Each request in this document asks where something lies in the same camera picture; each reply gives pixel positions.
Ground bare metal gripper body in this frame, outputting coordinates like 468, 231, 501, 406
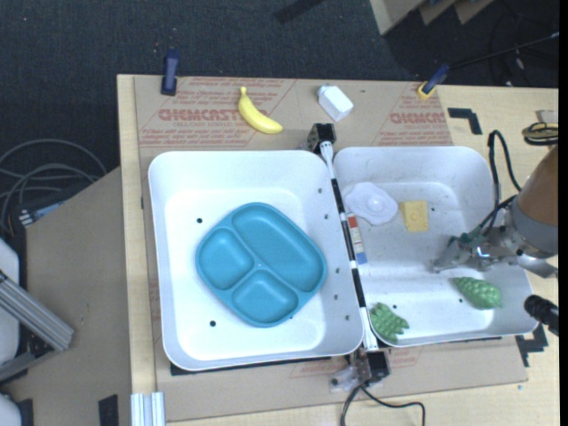
475, 225, 536, 269

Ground green grapes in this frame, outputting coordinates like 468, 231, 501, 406
451, 275, 504, 312

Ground white plastic tray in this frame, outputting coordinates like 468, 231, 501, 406
147, 149, 366, 372
331, 146, 540, 349

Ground yellow cheese slice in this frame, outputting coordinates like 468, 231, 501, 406
398, 200, 430, 233

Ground green bumpy toy vegetable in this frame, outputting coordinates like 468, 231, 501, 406
368, 302, 411, 345

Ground white fried egg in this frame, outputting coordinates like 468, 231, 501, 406
343, 181, 399, 227

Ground thin black and white rod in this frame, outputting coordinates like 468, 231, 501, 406
319, 141, 379, 351

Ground blue divided plate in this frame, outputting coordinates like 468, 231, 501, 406
194, 201, 329, 329

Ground white carton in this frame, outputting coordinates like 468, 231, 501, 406
316, 83, 355, 122

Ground yellow banana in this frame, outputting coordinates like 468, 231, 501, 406
237, 86, 284, 135

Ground brown cardboard board red print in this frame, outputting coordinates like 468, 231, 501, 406
132, 75, 530, 423

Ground black cylinder on white bracket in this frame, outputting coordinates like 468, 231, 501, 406
517, 253, 560, 338

